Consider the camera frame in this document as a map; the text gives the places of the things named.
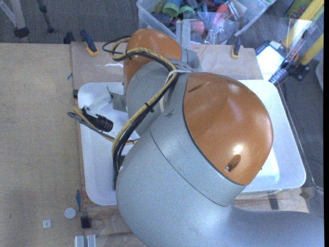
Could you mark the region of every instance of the clear plastic container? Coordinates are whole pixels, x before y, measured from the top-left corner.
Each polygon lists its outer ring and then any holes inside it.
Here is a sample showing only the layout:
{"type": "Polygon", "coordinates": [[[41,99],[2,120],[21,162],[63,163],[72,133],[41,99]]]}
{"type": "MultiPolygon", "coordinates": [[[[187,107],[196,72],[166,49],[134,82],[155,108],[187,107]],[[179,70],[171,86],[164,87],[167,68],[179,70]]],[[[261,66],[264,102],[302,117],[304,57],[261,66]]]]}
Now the clear plastic container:
{"type": "MultiPolygon", "coordinates": [[[[173,33],[167,26],[157,21],[153,16],[155,5],[159,0],[138,0],[138,17],[139,28],[153,28],[164,32],[170,37],[176,39],[176,34],[173,33]]],[[[229,0],[234,3],[235,8],[239,11],[240,17],[247,19],[245,25],[235,33],[238,35],[247,30],[267,9],[267,5],[262,0],[229,0]]]]}

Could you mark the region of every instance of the yellow and black clamp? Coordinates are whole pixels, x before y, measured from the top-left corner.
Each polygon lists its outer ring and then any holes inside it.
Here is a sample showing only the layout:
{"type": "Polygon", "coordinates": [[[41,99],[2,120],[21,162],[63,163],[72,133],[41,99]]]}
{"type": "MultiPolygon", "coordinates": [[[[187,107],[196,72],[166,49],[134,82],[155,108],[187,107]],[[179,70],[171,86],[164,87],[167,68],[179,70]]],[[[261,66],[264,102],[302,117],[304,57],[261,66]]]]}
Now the yellow and black clamp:
{"type": "Polygon", "coordinates": [[[95,46],[94,41],[93,41],[92,37],[90,36],[90,34],[88,34],[84,29],[82,29],[80,31],[80,35],[81,35],[83,41],[85,41],[88,44],[86,47],[88,53],[92,57],[97,56],[99,51],[98,51],[97,47],[95,46]]]}
{"type": "Polygon", "coordinates": [[[232,48],[232,51],[231,51],[231,57],[233,59],[237,59],[240,55],[241,42],[242,42],[242,39],[241,39],[241,36],[239,35],[236,37],[234,47],[232,48]]]}

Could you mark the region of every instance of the blue cup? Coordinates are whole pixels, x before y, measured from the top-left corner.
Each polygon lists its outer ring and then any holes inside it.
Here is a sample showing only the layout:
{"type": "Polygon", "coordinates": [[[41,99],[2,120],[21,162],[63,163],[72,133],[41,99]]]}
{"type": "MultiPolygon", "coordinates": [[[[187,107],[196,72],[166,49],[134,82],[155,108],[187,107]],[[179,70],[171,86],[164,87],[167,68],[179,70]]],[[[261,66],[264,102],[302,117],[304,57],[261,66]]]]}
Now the blue cup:
{"type": "Polygon", "coordinates": [[[167,0],[162,11],[171,17],[177,17],[181,5],[182,0],[167,0]]]}

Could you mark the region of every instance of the gray floor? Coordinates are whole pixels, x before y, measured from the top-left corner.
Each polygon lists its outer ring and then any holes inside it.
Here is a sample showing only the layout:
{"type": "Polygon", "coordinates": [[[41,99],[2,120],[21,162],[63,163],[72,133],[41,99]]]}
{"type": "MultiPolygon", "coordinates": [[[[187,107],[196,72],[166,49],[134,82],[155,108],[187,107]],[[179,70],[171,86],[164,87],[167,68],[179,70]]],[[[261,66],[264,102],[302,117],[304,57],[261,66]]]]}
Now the gray floor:
{"type": "MultiPolygon", "coordinates": [[[[95,41],[110,41],[132,34],[138,28],[137,0],[43,0],[54,33],[47,32],[46,23],[39,12],[36,0],[21,0],[31,43],[62,44],[68,31],[81,41],[80,30],[85,29],[95,41]]],[[[244,34],[243,45],[255,47],[264,40],[280,42],[286,34],[283,15],[294,0],[278,0],[244,34]]],[[[317,21],[317,30],[311,35],[300,53],[323,33],[324,16],[317,21]]],[[[0,42],[19,43],[13,35],[14,26],[0,10],[0,42]]],[[[323,188],[323,91],[315,68],[321,50],[309,64],[310,73],[298,82],[289,77],[283,93],[300,139],[303,158],[310,169],[305,186],[316,184],[323,188]]]]}

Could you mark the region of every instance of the white tray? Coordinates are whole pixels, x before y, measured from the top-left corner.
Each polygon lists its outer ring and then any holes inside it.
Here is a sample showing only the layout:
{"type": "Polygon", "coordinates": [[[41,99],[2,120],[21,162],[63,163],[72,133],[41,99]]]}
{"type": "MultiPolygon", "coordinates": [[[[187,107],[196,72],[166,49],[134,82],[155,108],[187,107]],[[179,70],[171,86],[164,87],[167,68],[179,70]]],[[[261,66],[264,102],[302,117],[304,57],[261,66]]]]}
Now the white tray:
{"type": "MultiPolygon", "coordinates": [[[[265,80],[241,80],[241,82],[254,91],[266,106],[274,132],[273,146],[268,159],[243,192],[302,186],[306,179],[305,169],[277,89],[265,80]]],[[[123,93],[122,83],[89,83],[79,90],[79,107],[90,105],[95,99],[106,95],[107,87],[112,92],[123,93]]],[[[127,113],[113,110],[111,104],[104,106],[99,114],[114,122],[114,127],[109,133],[111,136],[115,136],[128,120],[127,113]]],[[[98,205],[116,205],[112,143],[88,127],[84,125],[80,127],[86,192],[98,205]]],[[[133,133],[131,138],[138,138],[138,135],[133,133]]],[[[123,154],[127,154],[131,147],[132,145],[126,146],[123,154]]]]}

